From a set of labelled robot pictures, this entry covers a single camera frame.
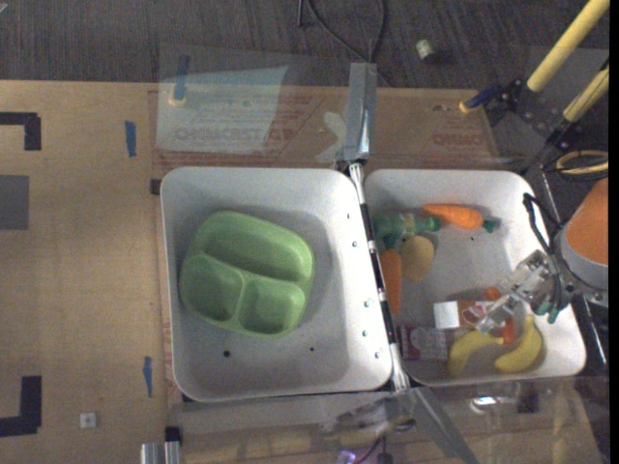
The orange toy carrot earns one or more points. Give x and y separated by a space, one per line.
392 278

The green divided plate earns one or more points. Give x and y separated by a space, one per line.
246 273

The orange toy sausage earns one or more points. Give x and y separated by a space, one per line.
509 331

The white plastic tray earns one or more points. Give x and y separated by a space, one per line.
479 264
290 375

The red and white packet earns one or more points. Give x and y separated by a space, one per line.
425 343

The yellow banana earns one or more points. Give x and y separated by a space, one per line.
524 351
466 351

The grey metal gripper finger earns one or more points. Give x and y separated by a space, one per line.
493 311
503 318

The orange carrot with green top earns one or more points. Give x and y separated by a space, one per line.
457 214

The white and brown carton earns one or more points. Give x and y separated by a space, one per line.
447 314

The green plastic bottle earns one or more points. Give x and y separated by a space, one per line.
401 225

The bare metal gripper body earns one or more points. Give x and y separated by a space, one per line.
534 278

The yellow toy lemon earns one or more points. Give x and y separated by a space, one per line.
417 258

